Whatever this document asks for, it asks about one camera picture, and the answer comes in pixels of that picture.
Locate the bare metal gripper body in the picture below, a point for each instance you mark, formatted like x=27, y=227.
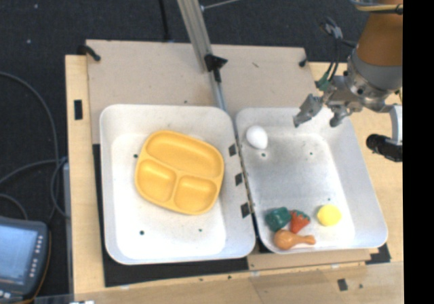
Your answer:
x=356, y=94

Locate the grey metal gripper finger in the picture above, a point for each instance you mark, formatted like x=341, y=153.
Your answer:
x=306, y=111
x=339, y=116

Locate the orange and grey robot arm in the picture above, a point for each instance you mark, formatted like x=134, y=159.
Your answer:
x=379, y=41

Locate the white egg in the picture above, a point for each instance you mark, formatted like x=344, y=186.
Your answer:
x=256, y=137

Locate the white plastic tray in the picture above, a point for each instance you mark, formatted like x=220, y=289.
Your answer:
x=135, y=228
x=305, y=177

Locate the yellow round toy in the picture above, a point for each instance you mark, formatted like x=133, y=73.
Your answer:
x=329, y=215

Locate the red toy strawberry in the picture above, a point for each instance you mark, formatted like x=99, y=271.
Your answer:
x=298, y=222

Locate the green toy pepper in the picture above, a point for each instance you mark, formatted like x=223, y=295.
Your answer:
x=277, y=218

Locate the orange toy chicken drumstick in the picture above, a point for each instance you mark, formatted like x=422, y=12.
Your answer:
x=288, y=240

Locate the yellow divided plate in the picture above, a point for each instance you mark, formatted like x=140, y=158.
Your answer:
x=179, y=172

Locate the pale wood board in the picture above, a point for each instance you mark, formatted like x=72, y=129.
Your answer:
x=169, y=72

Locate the black cylinder on white bracket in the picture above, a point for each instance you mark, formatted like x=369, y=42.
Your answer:
x=386, y=145

